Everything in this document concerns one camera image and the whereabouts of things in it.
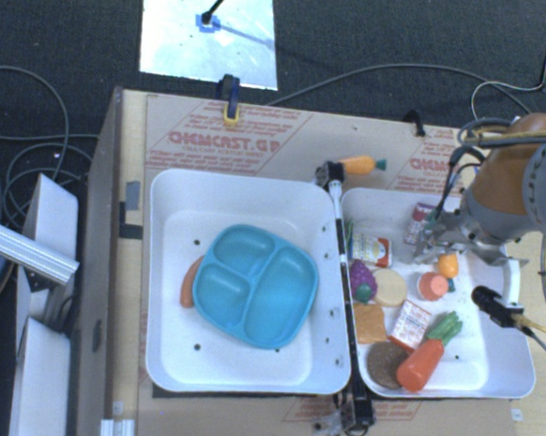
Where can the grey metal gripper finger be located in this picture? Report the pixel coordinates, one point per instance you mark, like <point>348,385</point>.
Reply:
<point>439,253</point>
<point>420,253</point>

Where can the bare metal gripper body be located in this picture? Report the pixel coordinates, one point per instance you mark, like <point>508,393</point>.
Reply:
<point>460,234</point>

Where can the thin black and white rod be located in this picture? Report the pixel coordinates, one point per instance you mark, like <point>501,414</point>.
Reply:
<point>344,265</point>

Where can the tan bread slice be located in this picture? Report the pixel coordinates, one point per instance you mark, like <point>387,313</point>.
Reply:
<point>369,323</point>

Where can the white yellow red carton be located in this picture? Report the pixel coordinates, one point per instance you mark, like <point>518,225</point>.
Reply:
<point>369,249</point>

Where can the black cylinder on white bracket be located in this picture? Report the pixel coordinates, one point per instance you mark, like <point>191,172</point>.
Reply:
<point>492,302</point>

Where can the orange sausage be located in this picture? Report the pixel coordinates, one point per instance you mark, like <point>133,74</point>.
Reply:
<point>187,290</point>

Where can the brown cardboard board red print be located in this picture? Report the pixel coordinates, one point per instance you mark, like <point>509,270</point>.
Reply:
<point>270,139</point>

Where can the small orange carrot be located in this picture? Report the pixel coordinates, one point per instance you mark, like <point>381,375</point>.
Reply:
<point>358,165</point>

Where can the white plastic tray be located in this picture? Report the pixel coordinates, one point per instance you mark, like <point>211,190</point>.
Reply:
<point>242,370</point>
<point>482,365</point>

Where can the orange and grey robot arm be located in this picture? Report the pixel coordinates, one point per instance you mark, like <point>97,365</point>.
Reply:
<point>506,183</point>

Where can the small orange fruit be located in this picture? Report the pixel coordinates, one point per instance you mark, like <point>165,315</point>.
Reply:
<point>448,266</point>

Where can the blue divided plate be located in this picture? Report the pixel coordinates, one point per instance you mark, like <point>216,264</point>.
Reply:
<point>256,286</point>

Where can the red and white carton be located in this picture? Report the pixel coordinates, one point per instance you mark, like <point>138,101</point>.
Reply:
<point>410,324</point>

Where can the large orange carrot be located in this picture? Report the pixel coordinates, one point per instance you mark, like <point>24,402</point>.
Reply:
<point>421,365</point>

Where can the brown round biscuit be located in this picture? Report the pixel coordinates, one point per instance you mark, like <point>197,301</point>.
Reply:
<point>383,367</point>

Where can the red and white packet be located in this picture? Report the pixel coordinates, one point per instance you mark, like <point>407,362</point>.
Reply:
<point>417,224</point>

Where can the purple grapes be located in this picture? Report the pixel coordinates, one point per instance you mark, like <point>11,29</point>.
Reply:
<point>361,276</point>

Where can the pale round biscuit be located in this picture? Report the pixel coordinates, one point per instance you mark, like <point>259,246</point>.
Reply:
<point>390,287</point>

